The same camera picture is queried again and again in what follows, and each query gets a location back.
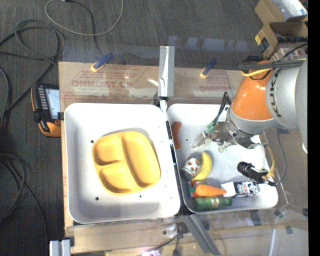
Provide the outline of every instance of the orange and black handheld device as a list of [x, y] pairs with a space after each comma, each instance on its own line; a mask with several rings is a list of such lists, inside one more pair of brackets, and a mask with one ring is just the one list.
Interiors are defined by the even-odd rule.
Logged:
[[41, 132], [49, 137], [61, 137], [59, 86], [37, 82], [31, 87], [33, 118]]

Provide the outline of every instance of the yellow plate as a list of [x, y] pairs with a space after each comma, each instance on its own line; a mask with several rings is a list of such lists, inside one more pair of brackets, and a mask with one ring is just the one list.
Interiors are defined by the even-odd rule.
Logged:
[[92, 146], [95, 170], [112, 193], [144, 190], [160, 179], [161, 171], [148, 138], [137, 131], [124, 131], [99, 138]]

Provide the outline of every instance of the dark floor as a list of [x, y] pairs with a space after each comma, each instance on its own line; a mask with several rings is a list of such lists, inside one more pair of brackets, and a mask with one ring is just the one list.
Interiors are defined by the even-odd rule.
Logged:
[[[49, 60], [56, 64], [58, 61], [92, 63], [101, 54], [112, 52], [111, 63], [157, 66], [159, 46], [175, 46], [176, 67], [203, 68], [216, 57], [216, 69], [235, 70], [236, 64], [249, 55], [260, 55], [255, 35], [262, 23], [254, 12], [259, 0], [124, 0], [123, 13], [115, 28], [96, 37], [75, 34], [53, 24], [45, 13], [48, 1], [0, 1], [0, 68], [9, 80], [7, 106], [27, 92], [6, 112], [0, 130], [0, 152], [22, 159], [27, 184], [15, 209], [0, 222], [0, 256], [47, 255], [47, 242], [64, 237], [61, 139], [42, 135], [33, 121], [28, 90], [39, 77], [46, 83], [59, 83], [58, 67]], [[47, 12], [61, 25], [84, 34], [107, 31], [121, 9], [120, 0], [76, 1], [54, 0], [47, 5]], [[65, 44], [62, 53], [49, 60], [57, 52], [57, 33], [46, 24], [63, 34]], [[58, 40], [61, 49], [63, 41]], [[5, 76], [0, 75], [1, 114], [6, 90]], [[1, 161], [8, 164], [4, 156]], [[15, 160], [13, 164], [21, 174], [19, 163]], [[17, 192], [15, 179], [0, 165], [1, 217]]]

